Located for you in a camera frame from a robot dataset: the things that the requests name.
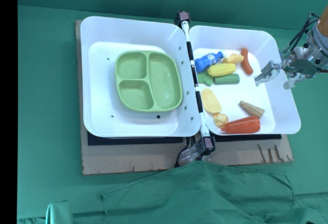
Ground orange sausage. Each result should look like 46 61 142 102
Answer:
240 48 254 76

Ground thin black and white rod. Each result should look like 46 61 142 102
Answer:
180 21 211 139

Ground yellow toy fries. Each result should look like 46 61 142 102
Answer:
222 53 245 65

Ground orange red sauce bottle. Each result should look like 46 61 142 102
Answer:
220 115 261 135

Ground white plastic tray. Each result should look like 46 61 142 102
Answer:
188 25 301 136
80 15 201 138

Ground green divided plate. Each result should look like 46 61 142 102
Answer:
114 50 184 113

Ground yellow lumpy toy food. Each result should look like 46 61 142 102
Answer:
212 112 229 129

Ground green cucumber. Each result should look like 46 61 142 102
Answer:
213 73 240 86

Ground brown cardboard board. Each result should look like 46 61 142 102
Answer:
75 19 294 176

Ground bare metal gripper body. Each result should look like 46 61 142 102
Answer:
280 37 328 79

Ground green toy pea pod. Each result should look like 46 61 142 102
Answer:
196 71 214 87

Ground yellow oval crisp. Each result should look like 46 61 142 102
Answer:
200 88 222 114

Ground blue toy bottle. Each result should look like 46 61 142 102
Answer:
194 51 224 73

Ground yellow corn cob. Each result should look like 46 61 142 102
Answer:
207 63 237 77

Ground black block with wires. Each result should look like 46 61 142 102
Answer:
174 10 192 26
199 136 216 154

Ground green cloth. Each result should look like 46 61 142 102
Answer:
101 160 328 224

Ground tan ice cream cone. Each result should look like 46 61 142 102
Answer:
239 100 266 119

